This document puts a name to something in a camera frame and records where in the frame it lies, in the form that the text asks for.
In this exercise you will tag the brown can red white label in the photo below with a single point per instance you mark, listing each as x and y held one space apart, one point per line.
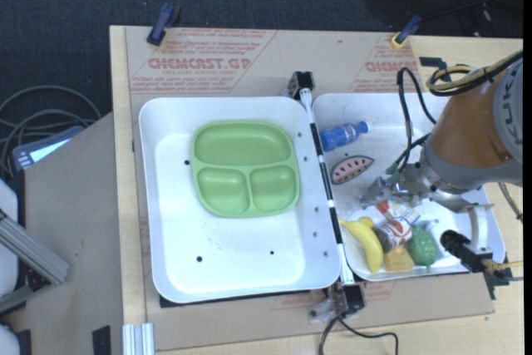
392 236

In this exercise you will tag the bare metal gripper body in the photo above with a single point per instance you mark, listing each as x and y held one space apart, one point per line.
430 185

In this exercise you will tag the red and white packet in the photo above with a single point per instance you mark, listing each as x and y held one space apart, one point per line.
401 214

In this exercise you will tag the blue plastic bottle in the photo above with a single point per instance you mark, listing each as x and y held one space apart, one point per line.
338 136

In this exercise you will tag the yellow banana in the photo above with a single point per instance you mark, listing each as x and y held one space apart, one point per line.
370 241

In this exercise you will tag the black cylinder on white bracket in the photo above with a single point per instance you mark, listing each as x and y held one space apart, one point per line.
461 245

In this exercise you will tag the pink watermelon slice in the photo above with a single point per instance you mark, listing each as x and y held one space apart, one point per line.
349 169

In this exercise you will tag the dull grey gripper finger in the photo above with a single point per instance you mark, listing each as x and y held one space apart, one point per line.
405 198
374 191

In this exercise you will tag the brown cardboard board red print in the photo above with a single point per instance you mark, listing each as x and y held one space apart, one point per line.
257 54

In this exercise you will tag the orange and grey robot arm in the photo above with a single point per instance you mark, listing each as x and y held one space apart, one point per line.
469 137

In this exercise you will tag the yellow cheese wedge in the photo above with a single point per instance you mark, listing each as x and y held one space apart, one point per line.
398 259

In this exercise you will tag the white plastic tray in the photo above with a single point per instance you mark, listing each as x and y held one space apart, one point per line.
232 253
365 104

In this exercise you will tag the green divided plate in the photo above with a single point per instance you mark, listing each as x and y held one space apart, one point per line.
245 166

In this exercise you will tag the thin black and white rod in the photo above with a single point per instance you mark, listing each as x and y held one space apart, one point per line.
323 170

